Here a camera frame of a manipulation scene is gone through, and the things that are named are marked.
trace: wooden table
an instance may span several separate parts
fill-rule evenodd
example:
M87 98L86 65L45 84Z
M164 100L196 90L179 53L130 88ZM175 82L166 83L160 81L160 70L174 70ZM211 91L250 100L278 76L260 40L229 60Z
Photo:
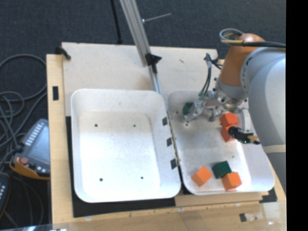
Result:
M232 194L214 194L207 196L184 195L175 197L176 206L170 208L127 211L101 214L89 217L73 216L69 157L65 116L65 102L72 91L64 84L64 66L68 64L80 67L80 59L87 55L85 63L110 64L124 61L128 57L133 65L141 62L134 46L95 45L63 43L63 48L72 56L72 61L62 55L47 55L48 113L50 126L51 152L51 212L54 228L68 230L250 230L264 228L268 230L286 229L286 196L275 174L274 190L277 201L260 203L268 192L246 192ZM100 52L109 50L110 58L95 57ZM162 56L159 65L159 80L166 98L175 90L198 90L204 83L206 66L203 61L205 52L212 58L217 55L213 49L183 49L152 47L152 53ZM138 71L145 74L143 67ZM114 81L108 85L112 88ZM142 89L151 89L145 82Z

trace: wooden cube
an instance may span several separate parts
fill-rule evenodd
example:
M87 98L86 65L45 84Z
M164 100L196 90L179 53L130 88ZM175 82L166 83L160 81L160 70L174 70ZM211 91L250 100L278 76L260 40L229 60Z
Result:
M222 178L228 173L232 173L228 161L216 163L214 166L212 166L212 170L216 179Z
M222 135L223 140L224 140L225 142L229 142L229 141L234 140L234 138L228 133L228 129L231 128L231 127L233 127L233 126L224 127L224 128L222 128L222 130L220 131L220 134Z
M203 166L201 169L199 169L196 173L193 174L192 179L200 187L204 183L206 183L212 176L212 173L205 166Z
M224 113L221 117L220 117L220 122L221 125L223 127L228 127L230 125L235 126L236 124L239 123L237 117L235 114L233 113Z
M222 177L222 183L226 190L233 190L242 184L242 180L238 172L232 172Z

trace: cable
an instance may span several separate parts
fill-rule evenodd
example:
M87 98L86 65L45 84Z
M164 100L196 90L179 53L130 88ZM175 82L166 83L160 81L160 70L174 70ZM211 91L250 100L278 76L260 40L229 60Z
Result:
M14 132L13 132L13 130L12 130L12 127L11 127L10 123L8 122L8 120L7 120L7 118L6 118L5 114L4 114L4 112L3 112L3 110L2 110L1 105L0 105L0 112L1 112L2 116L4 117L4 121L6 122L6 125L8 126L8 130L10 131L10 133L11 133L11 135L12 135L12 139L13 139L15 148L17 148L17 144L18 144L18 143L17 143L17 139L16 139L16 137L15 137L15 134L14 134Z
M3 172L3 164L6 161L6 159L13 153L15 152L19 152L19 150L12 150L12 148L10 149L10 151L3 157L3 159L0 161L0 172Z
M43 66L46 67L45 61L42 60L41 58L35 56L35 55L32 55L32 54L17 54L17 55L13 55L11 57L8 57L4 61L2 61L0 63L0 70L5 64L7 64L8 62L10 62L14 59L17 59L17 58L32 58L36 61L39 61ZM37 106L37 104L47 95L46 92L43 93L46 90L46 88L47 88L47 84L45 84L38 92L36 92L36 93L34 93L34 94L32 94L28 97L25 97L25 98L21 94L19 94L18 92L15 92L15 91L0 92L0 102L6 102L8 107L9 107L9 112L10 112L9 115L6 115L5 112L3 111L2 107L0 106L0 119L2 118L5 121L4 123L2 121L0 122L0 125L3 127L3 129L5 131L5 134L0 137L0 141L3 140L4 136L6 136L6 138L7 138L6 141L3 141L0 144L0 148L4 145L8 145L12 140L13 140L15 146L17 147L15 136L16 136L16 134L19 133L19 131L23 128L25 123L28 121L30 115L32 114L32 112L33 112L34 108ZM15 96L17 96L17 98L12 98L12 97L8 98L7 95L15 95ZM41 95L41 96L33 104L30 111L28 112L26 118L22 122L22 124L19 126L17 131L12 133L11 123L12 123L13 116L19 115L22 112L22 110L24 109L24 106L25 106L25 101L29 101L29 100L31 100L31 99L39 96L39 95ZM13 102L20 103L19 109L15 112L13 111L12 105L11 105L11 103L13 103Z
M12 177L14 180L17 180L19 182L21 182L22 184L24 184L25 187L29 188L38 198L39 204L40 204L40 208L41 208L41 215L38 221L38 225L42 224L43 222L43 217L44 217L44 204L43 201L40 197L40 195L37 193L37 191L34 190L34 188L32 188L29 184L27 184L26 182L24 182L23 180L17 178L17 177Z
M208 72L207 72L205 84L204 84L203 88L201 89L201 91L199 93L199 97L201 97L201 98L206 95L207 90L208 90L209 85L210 85L211 76L212 76L212 59L211 59L211 56L207 53L204 60L206 61Z
M245 40L237 40L237 38L244 33L234 28L226 28L219 32L220 41L230 46L249 46L249 47L275 47L286 49L286 44L260 41L260 42L246 42Z
M15 220L11 217L11 215L5 210L4 211L4 215L6 216L6 218L10 221L10 223L12 223L12 225L15 227L15 228L18 228L19 225L15 222Z
M219 64L219 63L218 63L218 60L219 60L218 57L217 57L216 59L212 60L212 64L214 64L214 66L215 66L216 68L218 68L219 70L221 70L222 64Z
M7 59L5 59L4 61L2 61L0 63L0 69L5 65L7 64L8 62L10 62L11 60L14 60L14 59L17 59L17 58L33 58L37 61L39 61L40 63L42 63L44 65L44 67L46 68L46 63L44 60L42 60L41 58L39 58L38 56L35 56L35 55L32 55L32 54L17 54L17 55L13 55L13 56L10 56L8 57ZM27 100L30 100L32 98L35 98L37 97L38 95L40 95L47 87L47 84L45 84L43 86L42 89L40 89L37 93L29 96L29 97L26 97L24 98L24 101L27 101Z
M13 177L13 179L19 180L24 187L24 190L25 190L25 193L26 193L26 198L27 198L27 201L28 201L28 207L29 207L30 225L32 225L33 224L33 212L32 212L32 204L31 204L31 200L30 200L30 195L29 195L29 192L26 188L27 186L26 186L25 181L22 180L21 175L18 175L18 176L19 176L19 178Z

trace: black clip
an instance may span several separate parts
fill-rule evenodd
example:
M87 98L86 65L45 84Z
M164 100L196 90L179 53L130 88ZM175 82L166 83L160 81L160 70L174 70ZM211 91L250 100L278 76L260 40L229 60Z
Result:
M146 62L148 66L152 66L153 73L157 74L156 64L162 59L160 56L152 55L151 53L147 53L145 55Z
M65 56L66 59L70 60L71 59L71 56L69 54L67 54L66 50L63 49L61 46L58 46L56 49L55 49L55 53L57 55L61 55L63 54Z

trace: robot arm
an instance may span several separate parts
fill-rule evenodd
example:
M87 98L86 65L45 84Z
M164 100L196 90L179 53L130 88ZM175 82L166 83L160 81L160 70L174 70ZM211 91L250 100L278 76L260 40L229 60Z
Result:
M203 93L202 100L194 102L184 118L188 122L207 111L211 112L211 121L223 110L241 112L240 105L248 100L259 142L286 194L285 45L266 42L257 35L234 29L223 30L220 36L221 41L231 47L216 89ZM232 132L236 133L238 129L229 130L230 135Z
M242 34L237 39L265 42L253 34ZM231 103L248 98L251 120L263 148L285 146L284 49L232 45L217 86Z

